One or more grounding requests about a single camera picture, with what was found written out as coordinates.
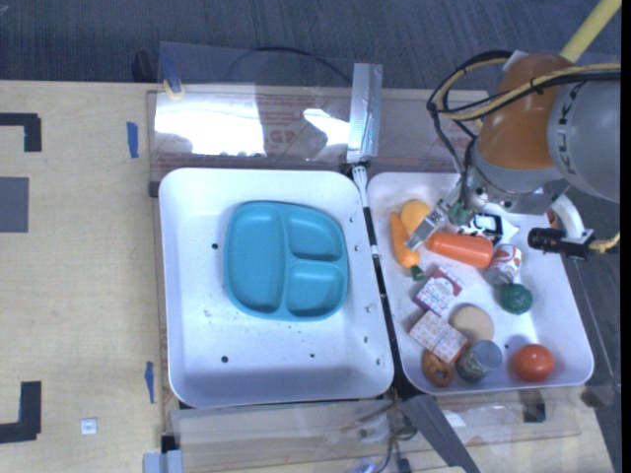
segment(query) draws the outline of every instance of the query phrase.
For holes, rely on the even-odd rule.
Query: wooden table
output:
[[[0,176],[29,179],[28,232],[0,233],[0,424],[18,421],[21,382],[41,382],[40,433],[0,444],[2,471],[141,471],[143,454],[160,448],[163,373],[154,200],[147,192],[153,90],[0,82],[0,111],[36,113],[42,132],[41,152],[26,153],[24,129],[0,126]],[[138,127],[137,158],[128,122]],[[484,433],[495,430],[489,443],[467,435],[482,428],[456,430],[485,471],[612,471],[594,412],[574,401],[559,406],[566,432],[557,423],[554,434],[511,428],[511,437],[502,425],[484,423]],[[84,419],[97,419],[96,433],[82,434]],[[414,446],[414,471],[459,471],[426,445]],[[344,471],[351,463],[265,471]]]

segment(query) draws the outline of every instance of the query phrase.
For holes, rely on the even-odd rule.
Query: red and white can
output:
[[[514,245],[498,245],[493,258],[484,272],[484,279],[491,286],[513,284],[522,266],[522,252]]]

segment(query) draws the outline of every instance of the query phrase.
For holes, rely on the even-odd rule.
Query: orange ball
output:
[[[541,382],[554,370],[554,356],[543,345],[532,343],[517,350],[511,364],[523,380]]]

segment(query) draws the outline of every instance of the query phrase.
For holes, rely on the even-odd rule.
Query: tin can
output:
[[[467,382],[477,382],[503,361],[502,349],[491,340],[480,340],[457,358],[456,371]]]
[[[522,252],[514,245],[498,245],[493,258],[484,272],[484,279],[491,286],[513,284],[522,266]]]

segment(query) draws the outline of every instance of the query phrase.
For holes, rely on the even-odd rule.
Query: white tray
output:
[[[396,340],[403,369],[410,382],[430,394],[454,394],[481,391],[579,385],[594,370],[594,357],[579,316],[572,289],[559,254],[543,253],[527,245],[531,228],[548,225],[545,216],[502,215],[514,226],[517,234],[510,240],[524,256],[517,282],[532,291],[533,305],[529,312],[514,315],[500,308],[494,290],[482,277],[482,270],[459,263],[421,247],[420,266],[431,273],[441,265],[451,270],[464,283],[464,289],[452,302],[449,311],[459,304],[476,304],[486,310],[495,324],[493,340],[504,351],[504,364],[477,383],[468,383],[457,374],[447,387],[437,387],[421,371],[423,348],[408,331],[420,318],[420,308],[411,298],[422,286],[414,282],[409,270],[394,258],[389,235],[389,212],[399,212],[410,199],[420,199],[434,206],[456,185],[454,173],[384,172],[373,177],[368,185],[368,199],[373,212],[377,242],[387,297],[394,322]],[[489,212],[500,213],[500,209]],[[524,382],[510,369],[509,359],[525,343],[545,345],[555,357],[555,369],[544,382]]]
[[[223,285],[228,222],[247,201],[320,209],[342,228],[346,302],[319,321],[238,310]],[[332,171],[177,169],[160,185],[169,378],[194,407],[375,397],[394,369],[359,192]]]

